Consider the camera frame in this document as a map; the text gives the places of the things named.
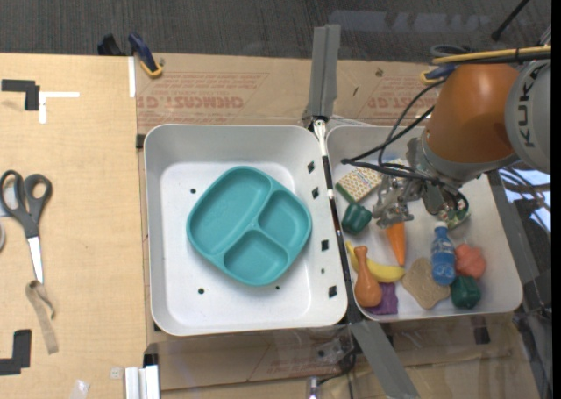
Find blue plastic bottle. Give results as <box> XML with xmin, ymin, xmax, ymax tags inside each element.
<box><xmin>430</xmin><ymin>221</ymin><xmax>458</xmax><ymax>287</ymax></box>

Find tan bread slice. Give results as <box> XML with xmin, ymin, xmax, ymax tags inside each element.
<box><xmin>401</xmin><ymin>256</ymin><xmax>451</xmax><ymax>311</ymax></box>

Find teal divided plate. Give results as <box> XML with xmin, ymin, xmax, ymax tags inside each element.
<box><xmin>186</xmin><ymin>165</ymin><xmax>313</xmax><ymax>288</ymax></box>

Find salmon pink toy food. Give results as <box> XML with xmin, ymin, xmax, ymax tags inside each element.
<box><xmin>453</xmin><ymin>242</ymin><xmax>487</xmax><ymax>280</ymax></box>

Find beige tape strip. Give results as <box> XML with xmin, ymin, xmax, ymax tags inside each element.
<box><xmin>25</xmin><ymin>279</ymin><xmax>60</xmax><ymax>356</ymax></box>

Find purple grapes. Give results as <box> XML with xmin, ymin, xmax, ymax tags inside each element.
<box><xmin>366</xmin><ymin>282</ymin><xmax>400</xmax><ymax>317</ymax></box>

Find orange carrot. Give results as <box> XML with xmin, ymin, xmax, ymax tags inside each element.
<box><xmin>385</xmin><ymin>220</ymin><xmax>408</xmax><ymax>267</ymax></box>

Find colourful printed packet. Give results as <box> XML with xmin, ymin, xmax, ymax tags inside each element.
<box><xmin>335</xmin><ymin>165</ymin><xmax>384</xmax><ymax>204</ymax></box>

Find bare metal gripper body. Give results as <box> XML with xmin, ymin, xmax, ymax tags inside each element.
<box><xmin>377</xmin><ymin>138</ymin><xmax>457</xmax><ymax>216</ymax></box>

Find orange chicken drumstick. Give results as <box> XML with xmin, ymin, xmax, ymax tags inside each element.
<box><xmin>353</xmin><ymin>246</ymin><xmax>383</xmax><ymax>308</ymax></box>

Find white plastic tray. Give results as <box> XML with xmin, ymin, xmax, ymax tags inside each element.
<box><xmin>326</xmin><ymin>125</ymin><xmax>524</xmax><ymax>323</ymax></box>
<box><xmin>143</xmin><ymin>124</ymin><xmax>350</xmax><ymax>338</ymax></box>

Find green bell pepper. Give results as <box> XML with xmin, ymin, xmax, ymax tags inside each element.
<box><xmin>450</xmin><ymin>274</ymin><xmax>482</xmax><ymax>310</ymax></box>
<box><xmin>341</xmin><ymin>203</ymin><xmax>373</xmax><ymax>236</ymax></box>

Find yellow banana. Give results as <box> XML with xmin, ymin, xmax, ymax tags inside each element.
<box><xmin>344</xmin><ymin>240</ymin><xmax>407</xmax><ymax>283</ymax></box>

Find brown cardboard board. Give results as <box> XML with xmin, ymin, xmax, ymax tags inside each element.
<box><xmin>134</xmin><ymin>53</ymin><xmax>552</xmax><ymax>392</ymax></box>

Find small green and white can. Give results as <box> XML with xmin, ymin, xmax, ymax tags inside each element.
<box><xmin>437</xmin><ymin>200</ymin><xmax>472</xmax><ymax>231</ymax></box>

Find grey handled scissors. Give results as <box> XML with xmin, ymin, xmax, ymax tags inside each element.
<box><xmin>0</xmin><ymin>169</ymin><xmax>54</xmax><ymax>286</ymax></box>

